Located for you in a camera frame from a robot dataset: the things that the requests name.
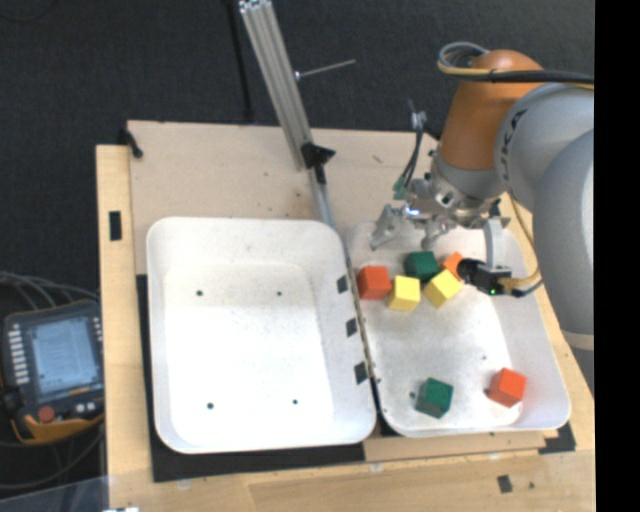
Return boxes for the white plastic tray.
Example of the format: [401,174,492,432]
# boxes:
[145,215,378,456]
[343,219,573,439]

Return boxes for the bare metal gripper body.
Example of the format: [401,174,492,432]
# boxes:
[398,173,502,229]

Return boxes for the brown cardboard board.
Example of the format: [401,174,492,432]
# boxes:
[125,119,561,464]

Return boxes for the green cube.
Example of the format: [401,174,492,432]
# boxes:
[413,377,455,420]
[403,250,441,283]

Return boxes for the yellow cube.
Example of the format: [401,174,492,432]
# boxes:
[422,268,464,309]
[385,274,423,313]

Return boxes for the orange cube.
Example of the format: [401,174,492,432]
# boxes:
[356,264,393,302]
[486,367,528,409]
[441,251,467,279]

